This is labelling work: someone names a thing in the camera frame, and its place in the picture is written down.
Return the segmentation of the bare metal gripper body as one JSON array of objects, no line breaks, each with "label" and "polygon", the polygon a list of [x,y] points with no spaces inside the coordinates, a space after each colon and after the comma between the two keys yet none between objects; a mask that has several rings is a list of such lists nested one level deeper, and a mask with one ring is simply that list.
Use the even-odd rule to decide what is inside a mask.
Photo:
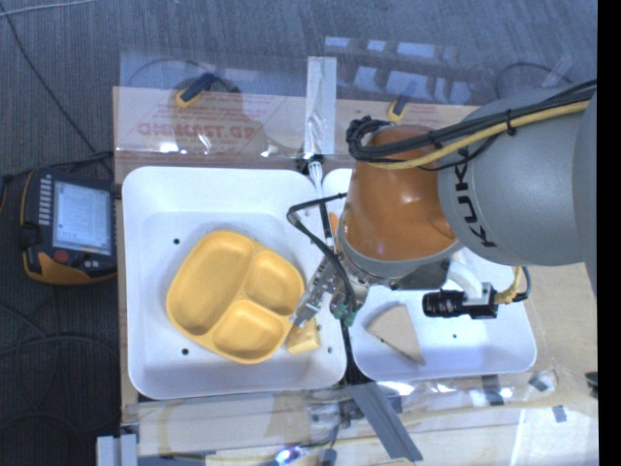
[{"label": "bare metal gripper body", "polygon": [[348,259],[323,258],[308,288],[305,306],[312,312],[326,307],[330,312],[358,312],[364,306],[369,291],[369,278]]}]

